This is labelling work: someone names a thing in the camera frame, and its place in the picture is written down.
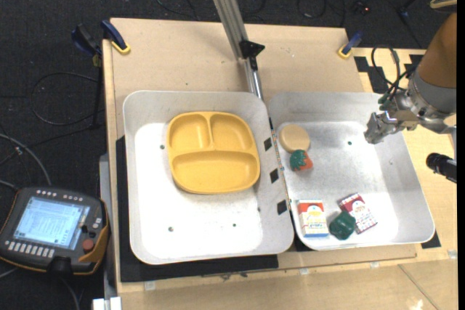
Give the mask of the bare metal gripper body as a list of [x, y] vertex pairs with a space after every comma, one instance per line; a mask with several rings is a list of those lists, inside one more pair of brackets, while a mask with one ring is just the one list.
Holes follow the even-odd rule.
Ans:
[[439, 92], [427, 91], [422, 94], [415, 89], [398, 91], [387, 109], [384, 111], [384, 124], [389, 125], [389, 133], [417, 126], [433, 131], [436, 134], [451, 134], [454, 126], [448, 125], [445, 119], [456, 113], [456, 104], [450, 89]]

